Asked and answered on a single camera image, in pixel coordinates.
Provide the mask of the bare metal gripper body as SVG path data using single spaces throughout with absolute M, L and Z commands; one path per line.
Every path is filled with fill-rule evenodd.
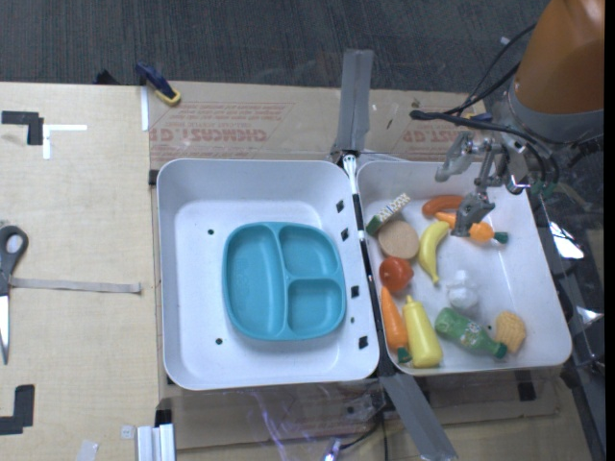
M 491 187 L 504 187 L 512 195 L 531 188 L 533 180 L 528 167 L 529 145 L 511 133 L 490 132 L 474 151 L 481 157 L 475 178 L 476 192 L 486 195 Z

